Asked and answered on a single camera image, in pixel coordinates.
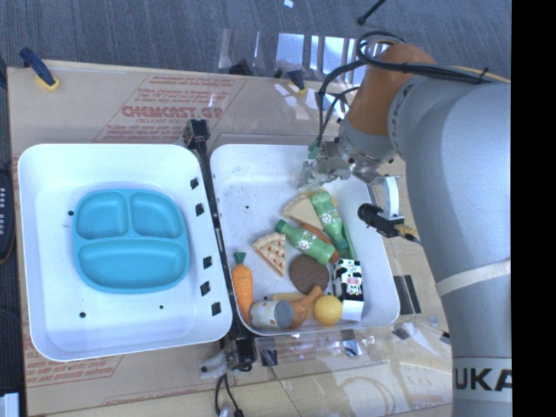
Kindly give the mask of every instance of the yellow toy ball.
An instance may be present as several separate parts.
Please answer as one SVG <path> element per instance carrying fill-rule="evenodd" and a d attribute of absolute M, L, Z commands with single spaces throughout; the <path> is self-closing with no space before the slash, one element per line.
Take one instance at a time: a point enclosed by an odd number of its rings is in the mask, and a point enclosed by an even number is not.
<path fill-rule="evenodd" d="M 332 326 L 340 320 L 342 309 L 341 301 L 335 296 L 323 295 L 314 303 L 313 315 L 319 323 Z"/>

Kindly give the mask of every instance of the blue divided plate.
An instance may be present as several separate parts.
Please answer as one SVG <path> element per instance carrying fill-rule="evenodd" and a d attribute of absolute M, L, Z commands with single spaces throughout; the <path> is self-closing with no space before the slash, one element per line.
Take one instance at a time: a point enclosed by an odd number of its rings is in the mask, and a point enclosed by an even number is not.
<path fill-rule="evenodd" d="M 166 195 L 143 189 L 105 189 L 74 210 L 73 254 L 92 288 L 144 294 L 171 288 L 189 270 L 182 213 Z"/>

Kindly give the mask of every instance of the table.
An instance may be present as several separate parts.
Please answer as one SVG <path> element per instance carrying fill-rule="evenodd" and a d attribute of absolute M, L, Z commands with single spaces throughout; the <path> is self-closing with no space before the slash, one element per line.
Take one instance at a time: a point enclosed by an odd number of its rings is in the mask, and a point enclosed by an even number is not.
<path fill-rule="evenodd" d="M 190 117 L 207 119 L 209 151 L 228 142 L 306 145 L 317 133 L 317 82 L 300 92 L 278 78 L 45 63 L 60 81 L 56 91 L 38 85 L 32 69 L 9 69 L 14 175 L 18 157 L 38 143 L 176 143 Z M 327 137 L 337 130 L 330 124 Z M 403 161 L 395 159 L 385 172 L 403 175 Z M 14 187 L 17 199 L 17 179 Z M 413 225 L 403 178 L 400 210 Z M 203 377 L 199 363 L 218 354 L 218 341 L 66 363 L 42 357 L 30 340 L 19 220 L 17 233 L 30 416 L 215 413 L 216 378 Z M 398 320 L 356 329 L 357 356 L 346 355 L 342 335 L 302 338 L 301 356 L 288 353 L 291 336 L 278 338 L 277 365 L 265 366 L 259 357 L 252 371 L 228 374 L 245 415 L 450 414 L 449 335 L 427 260 L 412 242 L 384 243 L 399 287 Z M 223 390 L 220 404 L 232 407 Z"/>

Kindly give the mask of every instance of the brown cookie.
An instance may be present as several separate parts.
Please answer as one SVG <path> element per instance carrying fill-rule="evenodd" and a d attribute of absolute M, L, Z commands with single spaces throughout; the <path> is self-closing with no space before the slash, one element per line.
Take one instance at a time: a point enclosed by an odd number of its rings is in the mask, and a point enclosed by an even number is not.
<path fill-rule="evenodd" d="M 315 258 L 299 255 L 289 266 L 289 276 L 297 290 L 308 294 L 314 285 L 319 285 L 322 290 L 325 290 L 330 273 L 327 267 L 320 264 Z"/>

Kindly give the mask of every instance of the blue clamp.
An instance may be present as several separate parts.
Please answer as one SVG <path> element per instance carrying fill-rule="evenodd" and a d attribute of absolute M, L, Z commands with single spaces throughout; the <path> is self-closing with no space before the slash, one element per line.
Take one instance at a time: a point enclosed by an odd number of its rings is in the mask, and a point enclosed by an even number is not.
<path fill-rule="evenodd" d="M 27 63 L 35 72 L 36 81 L 48 91 L 55 91 L 60 85 L 60 81 L 52 76 L 48 67 L 44 64 L 43 59 L 31 51 L 29 48 L 24 47 L 19 51 L 19 55 L 25 63 Z"/>

